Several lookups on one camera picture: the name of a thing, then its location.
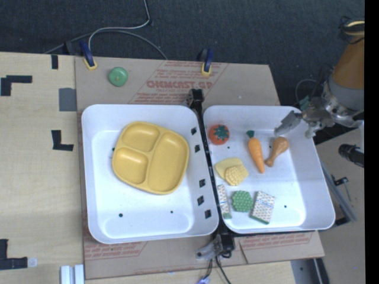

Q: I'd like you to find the brown toy chicken drumstick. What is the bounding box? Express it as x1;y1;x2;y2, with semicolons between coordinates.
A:
264;136;290;167

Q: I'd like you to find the narrow white patterned carton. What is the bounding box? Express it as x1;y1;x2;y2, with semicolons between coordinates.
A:
216;184;233;220

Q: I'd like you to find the red toy tomato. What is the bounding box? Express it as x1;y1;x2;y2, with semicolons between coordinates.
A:
208;124;230;146

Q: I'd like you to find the green toy apple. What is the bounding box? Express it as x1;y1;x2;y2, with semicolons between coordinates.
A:
108;66;129;88

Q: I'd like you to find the black block with thin wires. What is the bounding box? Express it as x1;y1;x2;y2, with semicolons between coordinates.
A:
195;232;236;260
182;88;205;109

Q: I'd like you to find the brown cardboard board red print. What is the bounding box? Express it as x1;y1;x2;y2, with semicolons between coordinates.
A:
74;56;326;280

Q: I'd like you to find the pale yellow toy cheese wedge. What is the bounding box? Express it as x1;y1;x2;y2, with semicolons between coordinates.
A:
214;157;245;180

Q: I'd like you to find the yellow divided plate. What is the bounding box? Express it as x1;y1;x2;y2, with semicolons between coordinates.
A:
111;121;190;195

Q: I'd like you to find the orange toy carrot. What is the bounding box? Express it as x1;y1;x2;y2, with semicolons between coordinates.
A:
246;130;265;174

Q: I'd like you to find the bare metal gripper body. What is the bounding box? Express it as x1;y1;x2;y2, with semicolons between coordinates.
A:
300;95;364;129

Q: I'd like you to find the wide white patterned carton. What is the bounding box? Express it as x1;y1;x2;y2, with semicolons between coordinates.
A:
249;191;276;225

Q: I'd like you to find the white plastic tray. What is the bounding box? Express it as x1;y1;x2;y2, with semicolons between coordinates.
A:
203;105;336;234
81;104;220;244

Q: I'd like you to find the yellow toy corn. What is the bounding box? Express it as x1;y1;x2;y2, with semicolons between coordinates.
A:
224;163;249;186

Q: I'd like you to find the black cylinder on white bracket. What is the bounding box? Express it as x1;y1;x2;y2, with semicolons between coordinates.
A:
338;119;365;168

